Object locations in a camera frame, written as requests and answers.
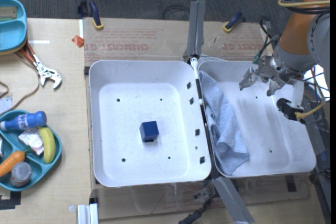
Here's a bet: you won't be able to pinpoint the blue cube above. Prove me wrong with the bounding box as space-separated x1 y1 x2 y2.
139 120 160 143

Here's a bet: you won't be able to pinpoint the small silver can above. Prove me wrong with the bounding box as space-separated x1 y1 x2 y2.
9 161 33 189

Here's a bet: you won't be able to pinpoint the orange handled metal pliers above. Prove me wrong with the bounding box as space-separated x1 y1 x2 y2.
18 42 63 90

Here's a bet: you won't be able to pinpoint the white and pink packet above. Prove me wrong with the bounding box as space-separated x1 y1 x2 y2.
18 127 45 156

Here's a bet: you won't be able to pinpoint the blue divided plate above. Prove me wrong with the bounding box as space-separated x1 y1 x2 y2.
0 0 28 52

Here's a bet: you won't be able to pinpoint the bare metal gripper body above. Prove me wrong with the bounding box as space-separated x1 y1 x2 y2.
256 56 304 85

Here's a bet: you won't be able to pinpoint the brown cardboard board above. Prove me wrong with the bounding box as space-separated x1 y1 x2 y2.
82 17 319 220

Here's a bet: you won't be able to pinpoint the yellow banana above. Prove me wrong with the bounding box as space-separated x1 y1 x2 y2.
37 126 57 165

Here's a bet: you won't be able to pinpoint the black cylinder on white bracket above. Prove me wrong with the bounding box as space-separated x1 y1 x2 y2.
276 80 307 124

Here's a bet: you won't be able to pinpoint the teal divided plate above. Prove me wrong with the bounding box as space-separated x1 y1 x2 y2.
0 109 63 193

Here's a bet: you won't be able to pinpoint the white plastic tray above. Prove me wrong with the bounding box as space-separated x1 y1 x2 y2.
88 59 213 188
197 60 317 179

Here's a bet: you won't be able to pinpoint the blue and white bottle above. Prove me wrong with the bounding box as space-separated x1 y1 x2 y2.
0 111 48 132

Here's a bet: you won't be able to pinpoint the orange carrot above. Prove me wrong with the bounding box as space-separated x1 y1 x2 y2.
0 150 27 179

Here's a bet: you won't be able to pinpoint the light blue towel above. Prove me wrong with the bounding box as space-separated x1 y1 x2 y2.
198 70 251 176

